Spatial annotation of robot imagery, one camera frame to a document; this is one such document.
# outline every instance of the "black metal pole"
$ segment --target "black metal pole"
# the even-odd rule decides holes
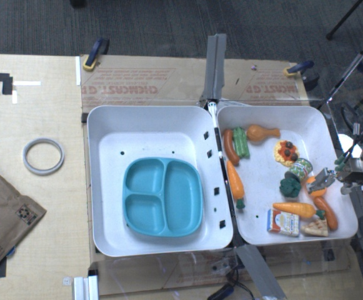
[[[351,9],[347,12],[347,14],[337,23],[337,25],[326,35],[327,40],[331,40],[333,34],[338,30],[339,27],[345,22],[346,19],[355,11],[355,9],[362,3],[363,0],[358,0]]]

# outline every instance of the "dark floor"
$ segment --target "dark floor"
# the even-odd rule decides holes
[[[207,37],[227,34],[226,58],[301,63],[318,77],[308,88],[319,107],[338,82],[332,101],[320,109],[337,134],[363,129],[363,71],[350,65],[363,50],[363,1],[334,33],[326,34],[358,0],[0,0],[0,54],[75,56],[88,53],[99,37],[108,54],[205,58]]]

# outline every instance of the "roll of tape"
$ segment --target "roll of tape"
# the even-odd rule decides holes
[[[61,157],[59,158],[59,162],[55,164],[52,168],[49,169],[37,169],[36,167],[33,167],[30,165],[29,161],[27,160],[27,154],[29,150],[39,143],[48,143],[52,144],[54,147],[56,147],[59,150],[59,153],[61,154]],[[37,174],[38,176],[47,176],[48,174],[54,173],[57,171],[63,164],[64,161],[64,150],[63,147],[55,140],[47,138],[47,137],[39,137],[35,140],[30,141],[26,144],[26,146],[23,149],[23,162],[27,169],[29,169],[32,173]]]

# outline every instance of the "toy cucumber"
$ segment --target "toy cucumber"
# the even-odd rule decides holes
[[[234,149],[240,158],[249,158],[248,142],[246,133],[241,127],[236,127],[232,131],[232,140],[234,142]]]

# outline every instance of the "hot dog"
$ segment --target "hot dog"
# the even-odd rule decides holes
[[[338,229],[338,220],[337,220],[336,214],[333,212],[333,210],[331,209],[329,204],[326,202],[326,200],[322,196],[319,196],[319,197],[315,197],[313,199],[313,202],[318,209],[324,210],[326,212],[327,224],[328,224],[330,230],[332,230],[332,231],[337,230]]]
[[[227,158],[231,161],[234,166],[239,164],[239,156],[237,155],[232,145],[232,130],[226,129],[224,131],[224,150],[226,151]]]

